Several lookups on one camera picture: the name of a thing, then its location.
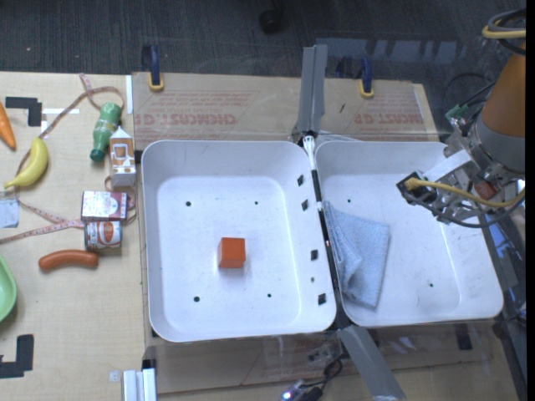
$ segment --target blue cloth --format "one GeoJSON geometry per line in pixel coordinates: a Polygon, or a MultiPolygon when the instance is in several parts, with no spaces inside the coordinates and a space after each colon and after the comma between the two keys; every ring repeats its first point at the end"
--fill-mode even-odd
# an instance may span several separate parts
{"type": "Polygon", "coordinates": [[[342,293],[358,304],[377,307],[390,226],[338,211],[327,201],[324,211],[342,293]]]}

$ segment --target table surface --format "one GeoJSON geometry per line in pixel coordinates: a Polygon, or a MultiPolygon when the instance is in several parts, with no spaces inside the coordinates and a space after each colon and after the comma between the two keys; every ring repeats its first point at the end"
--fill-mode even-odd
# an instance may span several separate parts
{"type": "MultiPolygon", "coordinates": [[[[114,86],[126,98],[126,77],[90,75],[94,88],[114,86]]],[[[37,98],[43,109],[64,109],[84,92],[77,74],[0,73],[0,95],[37,98]]],[[[115,94],[98,94],[97,103],[115,94]]],[[[49,134],[49,165],[35,185],[20,190],[20,200],[66,219],[79,218],[84,190],[104,190],[108,162],[89,158],[98,111],[84,99],[49,134]]],[[[0,144],[1,181],[11,179],[29,150],[39,127],[27,125],[22,109],[8,109],[18,147],[0,144]]],[[[124,113],[122,125],[133,132],[133,118],[124,113]]],[[[1,229],[0,238],[46,226],[41,216],[21,208],[17,228],[1,229]]],[[[120,249],[103,250],[95,269],[65,267],[44,273],[38,259],[53,251],[84,249],[83,231],[69,228],[0,245],[0,254],[18,285],[18,299],[0,322],[0,358],[15,360],[17,337],[34,336],[33,370],[22,378],[0,379],[0,398],[10,400],[119,400],[117,377],[139,370],[145,351],[140,219],[124,227],[120,249]]],[[[491,338],[492,359],[474,363],[402,369],[395,377],[408,399],[486,400],[516,397],[507,359],[497,338],[491,338]]],[[[213,389],[161,395],[176,400],[278,399],[287,383],[247,388],[213,389]]],[[[371,399],[358,375],[336,378],[326,388],[325,401],[371,399]]]]}

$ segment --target toy banana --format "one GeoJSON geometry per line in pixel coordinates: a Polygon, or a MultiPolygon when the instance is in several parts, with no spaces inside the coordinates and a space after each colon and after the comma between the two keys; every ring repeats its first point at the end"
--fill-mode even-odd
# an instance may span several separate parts
{"type": "Polygon", "coordinates": [[[35,137],[30,148],[30,159],[28,164],[17,174],[15,178],[3,184],[4,189],[12,185],[28,186],[39,179],[47,169],[48,148],[39,137],[35,137]]]}

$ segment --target green bottle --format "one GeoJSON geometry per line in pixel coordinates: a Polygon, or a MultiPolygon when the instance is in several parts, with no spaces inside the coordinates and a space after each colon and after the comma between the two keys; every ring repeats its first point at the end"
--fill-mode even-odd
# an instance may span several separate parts
{"type": "Polygon", "coordinates": [[[100,107],[100,117],[93,130],[93,149],[90,155],[95,162],[104,160],[110,137],[119,126],[121,112],[120,106],[114,103],[105,103],[100,107]]]}

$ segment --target green plate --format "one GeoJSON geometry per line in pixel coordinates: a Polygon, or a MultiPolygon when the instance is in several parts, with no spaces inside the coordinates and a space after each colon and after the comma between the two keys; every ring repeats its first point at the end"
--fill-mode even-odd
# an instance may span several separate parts
{"type": "Polygon", "coordinates": [[[0,322],[11,312],[17,301],[17,285],[8,265],[0,256],[0,322]]]}

